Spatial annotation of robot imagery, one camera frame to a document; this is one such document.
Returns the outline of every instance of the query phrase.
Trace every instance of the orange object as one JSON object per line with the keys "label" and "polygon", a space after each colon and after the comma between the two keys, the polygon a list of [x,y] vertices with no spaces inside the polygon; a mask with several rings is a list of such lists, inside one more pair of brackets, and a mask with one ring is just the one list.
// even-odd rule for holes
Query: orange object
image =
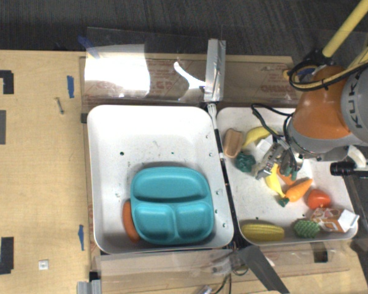
{"label": "orange object", "polygon": [[225,156],[229,158],[236,158],[241,150],[243,141],[243,133],[234,129],[228,129],[225,133],[223,142],[223,153]]}
{"label": "orange object", "polygon": [[279,204],[282,207],[285,207],[288,202],[296,202],[301,197],[305,195],[305,193],[309,190],[313,179],[308,179],[304,182],[301,182],[297,185],[294,185],[288,189],[285,193],[285,198],[279,200]]}
{"label": "orange object", "polygon": [[293,181],[290,176],[281,174],[280,169],[277,170],[278,176],[285,182],[286,185],[292,186],[296,181]]}
{"label": "orange object", "polygon": [[311,193],[309,193],[307,204],[309,208],[314,210],[317,208],[326,208],[330,206],[331,199],[330,196],[322,190],[313,189]]}
{"label": "orange object", "polygon": [[[343,71],[340,66],[327,66],[313,77],[322,80]],[[328,87],[301,95],[294,112],[293,127],[302,135],[315,139],[338,139],[350,134],[341,111],[341,95],[346,79]]]}
{"label": "orange object", "polygon": [[123,206],[123,223],[125,232],[127,233],[129,239],[134,243],[139,242],[140,236],[136,232],[134,221],[132,220],[131,202],[129,200],[126,201]]}

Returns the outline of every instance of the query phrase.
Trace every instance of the yellow pole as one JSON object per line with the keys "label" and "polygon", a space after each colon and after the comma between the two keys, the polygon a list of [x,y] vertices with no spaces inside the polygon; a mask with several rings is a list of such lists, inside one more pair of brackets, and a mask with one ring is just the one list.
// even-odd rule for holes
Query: yellow pole
{"label": "yellow pole", "polygon": [[357,24],[362,20],[368,12],[368,0],[361,0],[355,9],[351,12],[349,17],[343,22],[342,26],[334,34],[332,39],[323,48],[322,54],[326,58],[331,58],[337,51],[349,34],[354,30]]}

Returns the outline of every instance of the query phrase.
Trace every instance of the toy food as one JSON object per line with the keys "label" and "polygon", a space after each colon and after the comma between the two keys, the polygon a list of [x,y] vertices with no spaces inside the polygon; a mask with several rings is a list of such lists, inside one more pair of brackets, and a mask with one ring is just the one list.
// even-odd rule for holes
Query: toy food
{"label": "toy food", "polygon": [[255,158],[251,154],[244,154],[240,152],[236,157],[235,166],[241,172],[251,172],[252,166],[255,163]]}
{"label": "toy food", "polygon": [[311,216],[311,221],[327,232],[346,233],[354,227],[359,216],[342,208],[317,208]]}
{"label": "toy food", "polygon": [[223,142],[223,153],[226,157],[236,158],[243,143],[243,134],[234,129],[228,129]]}
{"label": "toy food", "polygon": [[242,147],[248,146],[250,143],[259,141],[263,138],[266,138],[270,135],[270,132],[266,130],[263,126],[255,127],[254,129],[250,130],[245,137],[244,144]]}
{"label": "toy food", "polygon": [[285,193],[285,197],[279,200],[279,204],[285,207],[288,202],[296,202],[309,190],[313,179],[307,179],[304,182],[296,184],[288,189]]}
{"label": "toy food", "polygon": [[316,222],[310,220],[298,220],[293,230],[300,238],[314,238],[319,233],[320,227]]}
{"label": "toy food", "polygon": [[308,200],[308,207],[315,210],[317,208],[325,208],[330,206],[331,199],[328,194],[320,189],[313,189],[310,191]]}
{"label": "toy food", "polygon": [[274,224],[245,224],[241,231],[250,241],[281,241],[285,237],[285,230]]}
{"label": "toy food", "polygon": [[129,200],[126,201],[123,206],[123,224],[125,232],[127,233],[129,239],[134,243],[139,242],[140,236],[136,232],[136,228],[132,220],[131,202]]}
{"label": "toy food", "polygon": [[270,189],[278,193],[279,196],[281,196],[281,198],[284,198],[285,194],[282,192],[281,184],[277,178],[277,168],[278,165],[274,164],[274,166],[271,169],[271,175],[266,177],[266,184]]}

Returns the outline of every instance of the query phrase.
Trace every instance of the black cable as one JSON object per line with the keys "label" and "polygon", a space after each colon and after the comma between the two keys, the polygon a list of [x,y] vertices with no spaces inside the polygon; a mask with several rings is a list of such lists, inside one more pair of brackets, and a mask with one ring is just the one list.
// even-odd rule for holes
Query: black cable
{"label": "black cable", "polygon": [[236,270],[233,270],[233,273],[236,275],[236,276],[239,276],[239,277],[242,277],[244,276],[250,269],[247,268],[244,272],[242,273],[238,273]]}
{"label": "black cable", "polygon": [[272,112],[275,112],[279,115],[283,115],[283,116],[289,116],[289,113],[284,113],[284,112],[281,112],[281,111],[278,111],[274,108],[271,108],[267,105],[264,105],[264,104],[252,104],[251,105],[251,109],[252,109],[252,113],[259,119],[260,123],[262,124],[262,126],[277,140],[281,140],[281,137],[276,134],[265,122],[265,120],[263,119],[263,117],[261,116],[261,114],[259,113],[259,111],[256,109],[256,107],[261,107],[261,108],[265,108],[265,109],[268,109]]}
{"label": "black cable", "polygon": [[229,274],[229,294],[232,293],[232,274]]}
{"label": "black cable", "polygon": [[[298,91],[314,91],[314,90],[321,89],[321,88],[327,88],[328,86],[333,85],[335,83],[338,83],[339,81],[349,77],[350,75],[353,75],[356,72],[359,72],[361,70],[366,69],[368,67],[368,62],[365,63],[365,64],[361,64],[360,66],[356,67],[355,69],[352,69],[349,72],[346,72],[346,73],[342,74],[340,77],[337,77],[337,78],[335,78],[333,80],[330,80],[330,81],[324,82],[324,80],[320,80],[320,81],[308,81],[308,82],[303,82],[303,83],[296,83],[296,82],[293,81],[293,77],[296,76],[296,73],[297,73],[298,70],[303,69],[304,67],[313,66],[313,65],[314,65],[314,62],[312,62],[312,61],[303,61],[303,62],[299,63],[298,65],[296,65],[295,67],[293,67],[288,72],[289,84],[294,89],[296,89]],[[316,83],[319,83],[319,82],[321,82],[321,85],[308,87],[308,88],[301,87],[301,86],[308,86],[308,85],[311,85],[311,84],[316,84]]]}
{"label": "black cable", "polygon": [[226,281],[228,280],[228,277],[229,276],[226,276],[224,279],[223,279],[223,282],[222,282],[222,284],[221,284],[221,286],[219,287],[219,289],[215,292],[215,293],[213,293],[213,294],[218,294],[218,293],[220,293],[221,291],[222,291],[222,289],[224,288],[224,286],[225,286],[225,284],[226,284]]}
{"label": "black cable", "polygon": [[281,112],[281,111],[278,111],[277,109],[274,109],[272,107],[269,107],[268,105],[264,105],[264,104],[252,104],[251,107],[254,106],[254,107],[261,107],[261,108],[265,108],[265,109],[268,109],[270,111],[273,111],[279,115],[284,115],[284,116],[289,116],[290,113],[285,113],[285,112]]}
{"label": "black cable", "polygon": [[[288,121],[289,119],[294,115],[294,112],[286,117],[286,119],[283,122],[283,135],[285,136],[286,142],[289,144],[289,138],[288,138]],[[292,149],[289,148],[289,156],[290,156],[290,164],[293,165],[294,171],[297,171],[297,161],[294,157],[294,154],[292,152]]]}

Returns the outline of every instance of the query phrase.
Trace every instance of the teal plastic plate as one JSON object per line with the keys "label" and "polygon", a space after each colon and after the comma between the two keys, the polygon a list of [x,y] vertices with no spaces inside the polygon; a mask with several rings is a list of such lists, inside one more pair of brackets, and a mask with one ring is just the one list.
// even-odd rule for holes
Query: teal plastic plate
{"label": "teal plastic plate", "polygon": [[207,180],[183,167],[156,167],[138,172],[131,183],[132,219],[139,236],[153,244],[200,242],[214,226]]}

